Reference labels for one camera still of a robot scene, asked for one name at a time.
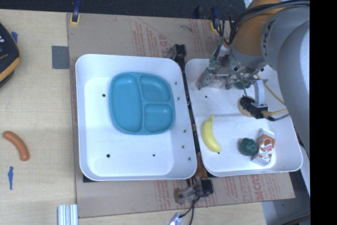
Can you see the green broccoli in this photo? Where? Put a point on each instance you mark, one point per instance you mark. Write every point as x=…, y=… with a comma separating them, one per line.
x=247, y=146

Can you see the white plastic tray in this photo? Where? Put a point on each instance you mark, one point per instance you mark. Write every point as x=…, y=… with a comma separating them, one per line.
x=229, y=166
x=100, y=123

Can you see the brown cardboard board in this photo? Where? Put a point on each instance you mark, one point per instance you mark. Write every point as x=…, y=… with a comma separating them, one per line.
x=110, y=34

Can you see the orange sausage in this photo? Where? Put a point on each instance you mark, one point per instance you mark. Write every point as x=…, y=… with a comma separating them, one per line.
x=18, y=145

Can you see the yellow banana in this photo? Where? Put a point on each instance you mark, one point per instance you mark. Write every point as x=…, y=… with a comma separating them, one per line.
x=209, y=134

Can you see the blue divided plate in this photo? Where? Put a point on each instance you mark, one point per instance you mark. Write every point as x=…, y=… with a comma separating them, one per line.
x=131, y=105

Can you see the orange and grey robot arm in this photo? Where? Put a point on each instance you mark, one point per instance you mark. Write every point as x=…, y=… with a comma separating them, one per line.
x=284, y=42

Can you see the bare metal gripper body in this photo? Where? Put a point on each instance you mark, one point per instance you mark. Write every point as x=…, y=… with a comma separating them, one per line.
x=243, y=74

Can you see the black cylinder on white bracket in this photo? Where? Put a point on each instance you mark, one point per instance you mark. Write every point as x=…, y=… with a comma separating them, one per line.
x=254, y=107

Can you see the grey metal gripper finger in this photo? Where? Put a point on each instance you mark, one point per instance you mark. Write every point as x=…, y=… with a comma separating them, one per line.
x=230, y=84
x=203, y=81

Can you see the white and orange carton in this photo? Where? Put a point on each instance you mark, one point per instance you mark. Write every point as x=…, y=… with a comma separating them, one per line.
x=266, y=150

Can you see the thin black and white rod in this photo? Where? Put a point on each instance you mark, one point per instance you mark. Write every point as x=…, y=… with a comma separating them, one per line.
x=190, y=110

